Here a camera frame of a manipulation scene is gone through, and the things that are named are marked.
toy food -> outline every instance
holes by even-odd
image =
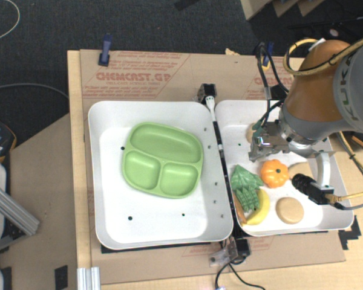
[[[309,177],[313,177],[312,170],[310,169],[308,162],[295,163],[288,166],[289,179],[292,179],[296,174],[303,174]]]
[[[265,190],[259,189],[257,191],[258,200],[260,201],[260,207],[257,208],[250,216],[247,217],[246,224],[248,225],[258,225],[267,216],[270,208],[269,195]]]
[[[237,212],[238,221],[241,224],[241,226],[246,225],[247,220],[246,220],[246,217],[244,216],[244,210],[243,210],[242,204],[238,200],[238,198],[234,192],[232,195],[234,198],[234,206],[235,206],[235,211]]]
[[[281,187],[289,179],[288,167],[277,159],[267,160],[262,165],[261,178],[270,188]]]
[[[297,224],[304,217],[304,208],[299,200],[291,197],[281,198],[277,201],[276,212],[278,217],[286,224]]]
[[[235,166],[231,176],[231,189],[246,213],[260,207],[257,190],[263,185],[264,182],[258,175],[249,172],[239,165]]]
[[[250,124],[250,126],[247,128],[246,131],[246,140],[251,143],[252,142],[252,138],[253,138],[253,133],[255,132],[255,130],[253,130],[253,126],[254,124]]]

black bracket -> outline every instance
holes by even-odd
[[[217,88],[215,84],[201,84],[198,90],[198,102],[205,105],[206,97],[209,95],[214,98],[217,96]]]
[[[249,241],[246,238],[239,237],[238,239],[235,239],[235,244],[237,244],[239,257],[247,258],[251,255]]]
[[[339,230],[339,237],[343,250],[348,250],[348,240],[359,239],[359,236],[361,235],[362,233],[355,215],[354,221],[351,225],[351,231]]]
[[[0,270],[4,280],[3,290],[12,290],[12,268],[9,266]]]
[[[68,287],[68,267],[61,266],[54,270],[55,274],[55,290],[63,290]]]

white cable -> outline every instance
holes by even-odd
[[[217,118],[215,117],[215,111],[214,111],[214,109],[215,109],[214,97],[211,95],[208,95],[206,97],[206,104],[207,104],[208,109],[210,110],[212,121],[216,121]]]
[[[12,28],[11,29],[9,29],[6,33],[4,33],[4,34],[2,34],[2,35],[0,35],[0,39],[2,38],[2,37],[5,37],[6,35],[8,35],[9,33],[11,33],[15,28],[16,28],[16,26],[18,25],[18,23],[19,23],[19,21],[20,21],[20,9],[19,9],[19,7],[13,2],[13,1],[11,1],[11,0],[3,0],[3,1],[7,1],[7,2],[9,2],[9,3],[11,3],[14,7],[15,7],[15,9],[16,9],[16,11],[17,11],[17,13],[18,13],[18,20],[16,21],[16,23],[12,26]]]
[[[56,91],[58,93],[60,93],[62,96],[64,96],[65,98],[68,98],[68,95],[66,95],[63,91],[60,91],[54,87],[51,86],[47,86],[47,85],[43,85],[43,84],[34,84],[34,83],[16,83],[16,84],[7,84],[7,85],[1,85],[0,89],[6,89],[6,88],[11,88],[11,87],[22,87],[22,86],[32,86],[32,87],[41,87],[41,88],[47,88],[53,91]]]

wooden table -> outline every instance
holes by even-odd
[[[90,268],[90,229],[88,215],[87,173],[85,145],[83,142],[82,84],[80,52],[68,52],[68,76],[70,92],[71,139],[73,153],[73,187],[76,220],[77,264],[79,268]],[[336,138],[331,137],[336,150],[335,157],[341,170],[348,193],[363,191],[363,177],[348,160],[347,154],[339,146]],[[363,150],[358,149],[356,156],[363,163]],[[352,200],[358,204],[363,199]],[[349,250],[345,251],[346,261],[323,265],[297,266],[241,272],[240,276],[249,283],[261,285],[266,289],[363,289],[363,208],[356,210],[361,236],[350,240]],[[214,289],[215,275],[162,279],[147,282],[119,283],[105,285],[102,289]],[[246,289],[233,273],[223,274],[220,285],[226,289]]]

cardboard sheet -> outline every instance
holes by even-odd
[[[80,51],[92,266],[100,267],[103,285],[215,274],[217,268],[209,265],[209,255],[220,249],[215,242],[105,253],[95,232],[87,115],[89,108],[101,100],[196,101],[203,83],[216,85],[216,102],[263,100],[263,83],[255,57],[112,51],[110,65],[104,67],[97,64],[99,54],[98,50]],[[290,89],[293,78],[282,67],[282,57],[273,59],[281,81]],[[301,61],[294,59],[292,65],[297,67]],[[276,84],[271,68],[266,77],[269,85]],[[243,271],[345,260],[337,231],[248,240],[252,255],[238,267]]]
[[[15,148],[10,164],[11,196],[41,223],[35,235],[15,241],[0,254],[0,268],[11,268],[14,290],[54,290],[57,281],[75,289],[70,116]],[[61,281],[56,279],[59,271],[67,272]]]

